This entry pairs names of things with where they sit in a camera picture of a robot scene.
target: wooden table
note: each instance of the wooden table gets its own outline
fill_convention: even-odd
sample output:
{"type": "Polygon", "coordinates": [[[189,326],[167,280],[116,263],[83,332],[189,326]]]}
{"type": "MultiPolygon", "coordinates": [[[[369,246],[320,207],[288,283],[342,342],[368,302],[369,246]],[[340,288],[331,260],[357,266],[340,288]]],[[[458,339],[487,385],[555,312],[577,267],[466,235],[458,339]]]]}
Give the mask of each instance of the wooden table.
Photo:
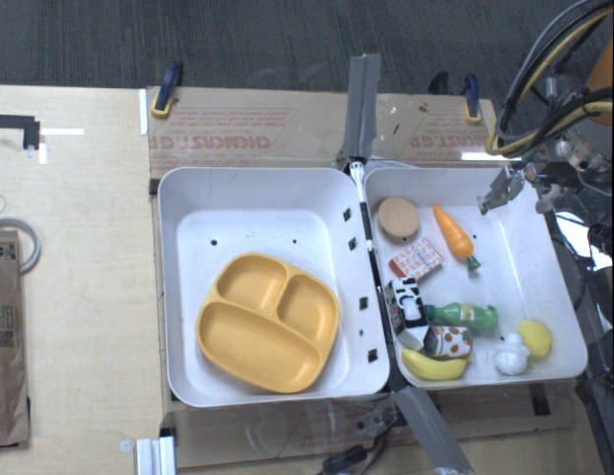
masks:
{"type": "MultiPolygon", "coordinates": [[[[4,216],[40,233],[42,255],[23,278],[31,438],[0,451],[0,473],[131,474],[125,438],[156,437],[162,372],[147,136],[140,90],[0,86],[0,114],[35,116],[48,160],[27,157],[19,131],[0,130],[4,216]]],[[[24,252],[28,251],[23,238],[24,252]]],[[[600,473],[583,406],[572,427],[461,443],[479,474],[600,473]]],[[[469,426],[472,430],[482,425],[469,426]]],[[[375,473],[434,473],[419,446],[389,449],[375,473]]],[[[198,473],[314,473],[318,460],[199,469],[198,473]]]]}

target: yellow cable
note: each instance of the yellow cable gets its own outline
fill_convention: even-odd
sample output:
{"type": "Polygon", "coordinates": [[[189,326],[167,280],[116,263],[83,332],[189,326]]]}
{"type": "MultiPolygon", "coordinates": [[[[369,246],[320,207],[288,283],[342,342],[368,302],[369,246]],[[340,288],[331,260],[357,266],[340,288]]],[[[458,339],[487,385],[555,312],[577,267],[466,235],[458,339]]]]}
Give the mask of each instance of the yellow cable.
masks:
{"type": "MultiPolygon", "coordinates": [[[[534,72],[534,74],[529,78],[529,81],[527,82],[527,84],[525,85],[525,88],[523,89],[523,91],[521,92],[520,97],[518,98],[518,102],[520,102],[523,97],[527,94],[527,92],[531,89],[532,85],[536,82],[536,80],[542,75],[542,73],[545,71],[545,69],[547,68],[547,66],[551,63],[551,61],[560,53],[560,51],[566,47],[568,45],[568,43],[573,40],[575,37],[577,37],[578,35],[580,35],[582,32],[584,32],[588,27],[590,27],[591,25],[593,25],[595,22],[601,20],[602,18],[604,18],[605,16],[609,15],[610,13],[613,12],[613,6],[607,7],[606,9],[604,9],[602,12],[596,14],[595,16],[593,16],[593,18],[591,18],[590,20],[586,21],[585,23],[583,23],[582,25],[580,25],[579,27],[577,27],[575,30],[573,30],[568,36],[566,36],[564,38],[563,41],[561,41],[560,44],[558,44],[553,50],[552,52],[543,60],[543,62],[541,63],[541,65],[539,66],[539,68],[536,70],[536,72],[534,72]]],[[[612,112],[612,108],[613,108],[613,103],[609,102],[607,104],[609,104],[609,108],[610,109],[599,109],[603,106],[594,106],[594,109],[590,109],[594,104],[601,104],[601,102],[592,102],[589,104],[586,104],[585,108],[587,111],[593,113],[607,113],[607,112],[612,112]]],[[[569,115],[573,115],[575,114],[576,111],[572,111],[571,113],[569,113],[569,115]]],[[[584,116],[584,110],[583,109],[579,109],[579,113],[580,116],[577,118],[573,118],[569,121],[569,123],[566,123],[564,125],[561,125],[560,123],[558,123],[551,131],[551,132],[555,132],[567,125],[570,125],[570,123],[572,123],[573,121],[575,121],[576,119],[581,118],[582,116],[584,116]]],[[[565,116],[563,119],[565,121],[568,120],[568,116],[565,116]]],[[[490,130],[490,133],[487,137],[487,140],[485,142],[485,152],[487,154],[491,154],[491,155],[498,155],[498,154],[505,154],[505,153],[510,153],[512,151],[515,151],[516,149],[518,149],[519,147],[521,147],[523,144],[528,143],[533,136],[536,135],[537,132],[532,132],[531,134],[524,136],[523,138],[520,138],[517,141],[511,142],[510,144],[506,144],[504,146],[498,147],[498,138],[499,135],[496,133],[496,128],[492,128],[490,130]]]]}

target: yellow banana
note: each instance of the yellow banana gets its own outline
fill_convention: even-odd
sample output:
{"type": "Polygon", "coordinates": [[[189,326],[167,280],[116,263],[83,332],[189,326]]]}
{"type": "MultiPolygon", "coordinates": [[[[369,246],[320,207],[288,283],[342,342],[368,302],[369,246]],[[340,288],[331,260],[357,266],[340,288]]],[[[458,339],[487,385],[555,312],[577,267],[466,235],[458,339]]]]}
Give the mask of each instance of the yellow banana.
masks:
{"type": "Polygon", "coordinates": [[[437,360],[409,348],[402,350],[404,365],[427,380],[455,380],[465,371],[469,358],[437,360]]]}

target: orange toy carrot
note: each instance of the orange toy carrot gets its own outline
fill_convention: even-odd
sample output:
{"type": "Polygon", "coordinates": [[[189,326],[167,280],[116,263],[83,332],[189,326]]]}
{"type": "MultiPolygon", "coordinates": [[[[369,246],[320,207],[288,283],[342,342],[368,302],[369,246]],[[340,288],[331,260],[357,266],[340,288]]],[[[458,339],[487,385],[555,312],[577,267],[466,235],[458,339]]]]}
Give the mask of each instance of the orange toy carrot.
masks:
{"type": "Polygon", "coordinates": [[[480,267],[481,264],[472,255],[474,251],[472,240],[463,231],[461,226],[439,206],[433,206],[433,213],[451,252],[458,258],[465,259],[468,271],[473,271],[480,267]]]}

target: orange plate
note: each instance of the orange plate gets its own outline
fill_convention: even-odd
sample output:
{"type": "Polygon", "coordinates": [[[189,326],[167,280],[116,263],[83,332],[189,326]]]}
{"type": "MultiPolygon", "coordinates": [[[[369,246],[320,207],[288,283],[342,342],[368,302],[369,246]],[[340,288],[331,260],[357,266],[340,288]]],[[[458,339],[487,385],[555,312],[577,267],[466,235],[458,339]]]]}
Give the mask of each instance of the orange plate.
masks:
{"type": "Polygon", "coordinates": [[[263,253],[233,258],[215,279],[196,322],[199,348],[234,376],[278,393],[318,378],[340,319],[332,290],[263,253]]]}

